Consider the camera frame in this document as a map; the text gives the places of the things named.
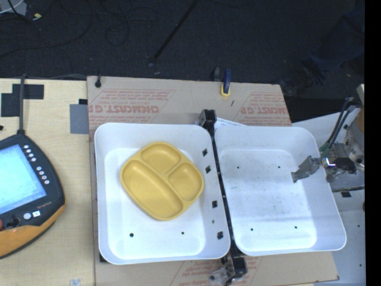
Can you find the white paper sheet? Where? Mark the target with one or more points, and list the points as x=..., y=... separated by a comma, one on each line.
x=230, y=122

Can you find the thin black rod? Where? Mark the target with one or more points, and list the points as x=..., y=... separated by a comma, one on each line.
x=221, y=183

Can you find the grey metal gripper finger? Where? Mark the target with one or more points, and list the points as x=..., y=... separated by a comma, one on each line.
x=332, y=176
x=308, y=167

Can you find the white plastic tray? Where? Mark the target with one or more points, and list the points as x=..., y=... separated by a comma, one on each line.
x=160, y=243
x=268, y=207

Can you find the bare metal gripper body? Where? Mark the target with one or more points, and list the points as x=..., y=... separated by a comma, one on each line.
x=342, y=159

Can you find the brown cardboard board red print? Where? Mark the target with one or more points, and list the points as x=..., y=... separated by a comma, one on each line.
x=184, y=100

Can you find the yellow divided plate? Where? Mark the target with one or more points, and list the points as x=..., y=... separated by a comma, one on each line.
x=157, y=186

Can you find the person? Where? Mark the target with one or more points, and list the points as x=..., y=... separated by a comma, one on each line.
x=342, y=40

